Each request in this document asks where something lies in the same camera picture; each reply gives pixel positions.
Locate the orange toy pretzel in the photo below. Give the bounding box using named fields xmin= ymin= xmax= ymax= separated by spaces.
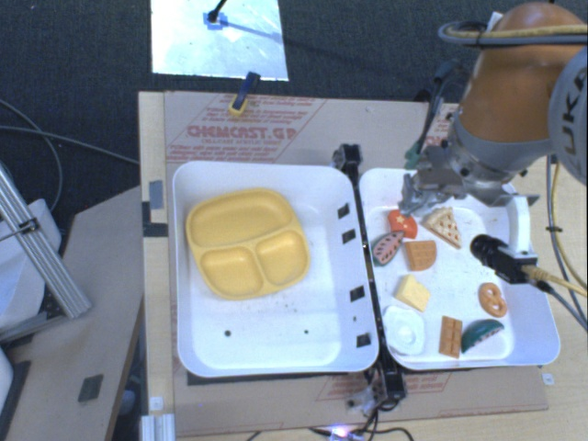
xmin=477 ymin=282 xmax=509 ymax=319

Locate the toy pizza slice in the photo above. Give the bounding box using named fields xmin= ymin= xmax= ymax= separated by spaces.
xmin=422 ymin=206 xmax=463 ymax=251

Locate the brown cardboard board red print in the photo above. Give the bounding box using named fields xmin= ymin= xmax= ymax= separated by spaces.
xmin=163 ymin=90 xmax=550 ymax=426

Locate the red toy tomato yellow star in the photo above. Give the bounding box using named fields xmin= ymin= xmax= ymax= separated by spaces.
xmin=387 ymin=209 xmax=420 ymax=241

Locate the pink watermelon slice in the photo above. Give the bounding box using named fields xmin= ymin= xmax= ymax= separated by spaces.
xmin=370 ymin=230 xmax=406 ymax=267

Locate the white plastic tray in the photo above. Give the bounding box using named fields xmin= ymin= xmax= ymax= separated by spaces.
xmin=357 ymin=167 xmax=562 ymax=371
xmin=172 ymin=160 xmax=381 ymax=379

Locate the green watermelon slice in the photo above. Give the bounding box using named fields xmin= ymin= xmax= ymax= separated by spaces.
xmin=459 ymin=318 xmax=506 ymax=355

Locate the yellow divided plate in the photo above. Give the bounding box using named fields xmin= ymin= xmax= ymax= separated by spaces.
xmin=185 ymin=187 xmax=312 ymax=301

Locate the thin black rod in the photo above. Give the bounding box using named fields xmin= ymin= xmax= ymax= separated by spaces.
xmin=346 ymin=163 xmax=399 ymax=377

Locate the yellow cheese wedge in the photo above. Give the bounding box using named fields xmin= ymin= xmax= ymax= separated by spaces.
xmin=393 ymin=274 xmax=432 ymax=313

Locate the orange toy waffle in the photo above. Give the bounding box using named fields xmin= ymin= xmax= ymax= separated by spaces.
xmin=403 ymin=240 xmax=438 ymax=273

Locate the orange toy biscuit bar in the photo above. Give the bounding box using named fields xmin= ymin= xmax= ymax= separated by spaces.
xmin=437 ymin=315 xmax=464 ymax=359

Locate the white fried egg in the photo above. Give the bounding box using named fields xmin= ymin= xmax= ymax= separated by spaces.
xmin=381 ymin=304 xmax=426 ymax=357

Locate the black cylinder on white bracket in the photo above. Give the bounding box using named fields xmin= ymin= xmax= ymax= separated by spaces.
xmin=469 ymin=191 xmax=541 ymax=286

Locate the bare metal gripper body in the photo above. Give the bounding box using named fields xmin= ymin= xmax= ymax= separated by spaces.
xmin=413 ymin=144 xmax=521 ymax=204

